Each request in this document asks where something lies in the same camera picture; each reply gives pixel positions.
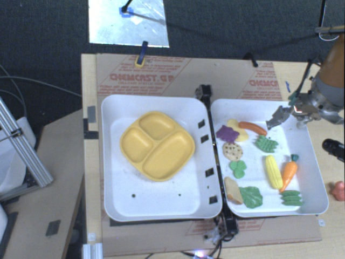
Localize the green lettuce leaf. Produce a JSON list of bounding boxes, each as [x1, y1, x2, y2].
[[239, 186, 264, 209]]

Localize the tan chocolate chip biscuit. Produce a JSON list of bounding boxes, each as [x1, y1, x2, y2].
[[222, 141, 244, 162]]

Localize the brown cardboard board, red print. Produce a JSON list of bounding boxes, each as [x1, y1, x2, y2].
[[95, 53, 323, 257]]

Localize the yellow divided plate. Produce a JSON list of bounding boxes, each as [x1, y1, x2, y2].
[[119, 111, 196, 182]]

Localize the purple grapes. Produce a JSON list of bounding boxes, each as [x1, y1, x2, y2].
[[215, 125, 240, 144]]

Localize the pink toy food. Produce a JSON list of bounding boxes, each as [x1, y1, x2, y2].
[[331, 181, 345, 201]]

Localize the orange sausage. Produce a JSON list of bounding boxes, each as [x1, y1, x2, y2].
[[238, 121, 268, 137]]

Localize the yellow corn cob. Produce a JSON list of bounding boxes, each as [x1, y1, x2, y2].
[[265, 154, 284, 190]]

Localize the white plastic tray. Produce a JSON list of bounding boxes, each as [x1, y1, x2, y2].
[[210, 98, 330, 218], [101, 94, 223, 222]]

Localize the pale yellow toy food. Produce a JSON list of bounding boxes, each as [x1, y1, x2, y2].
[[226, 119, 250, 143]]

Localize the green broccoli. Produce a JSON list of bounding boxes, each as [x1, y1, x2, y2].
[[229, 160, 248, 180]]

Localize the green ridged toy vegetable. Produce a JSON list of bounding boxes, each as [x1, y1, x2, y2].
[[254, 134, 279, 154]]

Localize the thin black rod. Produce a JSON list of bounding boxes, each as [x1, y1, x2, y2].
[[203, 96, 231, 220]]

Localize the green pea pods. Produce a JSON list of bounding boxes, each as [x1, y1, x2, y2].
[[280, 189, 303, 207]]

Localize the orange carrot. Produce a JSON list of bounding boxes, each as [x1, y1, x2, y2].
[[279, 154, 300, 194]]

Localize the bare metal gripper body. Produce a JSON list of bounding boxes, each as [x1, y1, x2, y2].
[[292, 91, 345, 125]]

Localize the tan bread slice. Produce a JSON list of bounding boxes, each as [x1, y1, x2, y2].
[[223, 176, 244, 206]]

